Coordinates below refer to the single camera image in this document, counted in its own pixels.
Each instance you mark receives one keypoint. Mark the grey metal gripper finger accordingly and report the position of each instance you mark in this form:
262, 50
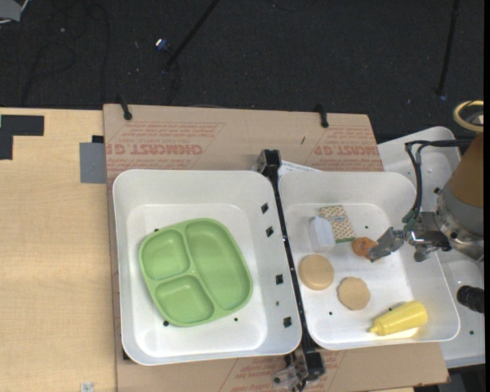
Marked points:
379, 254
392, 237

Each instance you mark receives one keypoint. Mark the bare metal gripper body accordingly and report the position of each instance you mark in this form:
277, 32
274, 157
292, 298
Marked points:
433, 235

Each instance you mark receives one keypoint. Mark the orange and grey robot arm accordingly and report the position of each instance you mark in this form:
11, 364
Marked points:
467, 178

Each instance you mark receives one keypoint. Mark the orange doughnut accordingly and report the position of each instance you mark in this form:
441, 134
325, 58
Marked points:
360, 248

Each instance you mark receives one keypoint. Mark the tan round biscuit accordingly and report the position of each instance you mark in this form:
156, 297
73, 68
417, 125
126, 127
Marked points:
353, 293

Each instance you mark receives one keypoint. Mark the orange and green printed packet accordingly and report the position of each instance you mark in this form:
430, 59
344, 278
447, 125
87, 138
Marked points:
343, 221

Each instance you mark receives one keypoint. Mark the small white plastic bottle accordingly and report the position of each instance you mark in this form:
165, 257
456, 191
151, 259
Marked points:
321, 233

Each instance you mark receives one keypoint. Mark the pale beige round bread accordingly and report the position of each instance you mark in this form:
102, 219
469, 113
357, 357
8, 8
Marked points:
315, 272

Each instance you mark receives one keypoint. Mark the yellow squeeze bottle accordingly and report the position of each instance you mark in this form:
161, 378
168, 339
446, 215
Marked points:
404, 317

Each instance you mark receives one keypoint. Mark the white plastic tray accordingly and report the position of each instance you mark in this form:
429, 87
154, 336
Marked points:
351, 333
196, 349

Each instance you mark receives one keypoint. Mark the thin black rod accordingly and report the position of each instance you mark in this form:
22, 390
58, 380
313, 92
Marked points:
288, 251

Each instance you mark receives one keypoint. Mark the green divided plate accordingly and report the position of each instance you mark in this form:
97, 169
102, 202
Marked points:
212, 259

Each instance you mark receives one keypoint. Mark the brown cardboard board red print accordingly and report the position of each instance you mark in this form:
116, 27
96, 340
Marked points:
228, 145

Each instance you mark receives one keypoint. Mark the black cylinder on white bracket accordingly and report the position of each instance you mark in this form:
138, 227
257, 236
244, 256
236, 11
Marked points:
472, 298

